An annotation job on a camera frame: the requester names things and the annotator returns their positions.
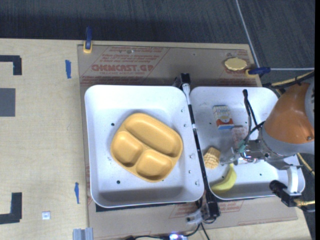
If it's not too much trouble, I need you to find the black cylinder on white bracket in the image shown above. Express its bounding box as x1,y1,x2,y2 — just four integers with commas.
269,165,304,208

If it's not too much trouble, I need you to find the white blue and red carton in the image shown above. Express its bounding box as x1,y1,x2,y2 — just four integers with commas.
212,105,235,131

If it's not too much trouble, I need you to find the pink and white packet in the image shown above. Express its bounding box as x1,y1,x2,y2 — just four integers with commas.
230,125,249,148

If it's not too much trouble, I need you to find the yellow banana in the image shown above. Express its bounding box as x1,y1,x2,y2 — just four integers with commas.
210,163,238,195

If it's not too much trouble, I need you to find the round yellow biscuit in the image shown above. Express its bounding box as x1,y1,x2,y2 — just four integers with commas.
224,57,248,72

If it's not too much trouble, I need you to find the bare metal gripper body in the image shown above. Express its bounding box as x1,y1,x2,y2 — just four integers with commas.
233,138,266,164

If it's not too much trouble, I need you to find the thin black and white rod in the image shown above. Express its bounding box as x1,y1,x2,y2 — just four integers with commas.
182,82,214,205

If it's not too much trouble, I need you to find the brown cardboard board red print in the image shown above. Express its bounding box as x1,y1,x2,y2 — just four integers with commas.
77,43,299,235

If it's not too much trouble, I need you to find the black block with thin wires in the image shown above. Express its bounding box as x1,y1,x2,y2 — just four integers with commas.
174,73,192,88
202,200,221,220

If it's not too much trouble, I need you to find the yellow corn cob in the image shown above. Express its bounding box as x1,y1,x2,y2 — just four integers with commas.
202,146,222,170

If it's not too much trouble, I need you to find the white plastic tray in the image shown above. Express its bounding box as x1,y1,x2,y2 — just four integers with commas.
84,84,206,209
189,85,306,201

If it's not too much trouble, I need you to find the orange divided plate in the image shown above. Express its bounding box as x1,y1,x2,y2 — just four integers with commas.
110,112,184,183

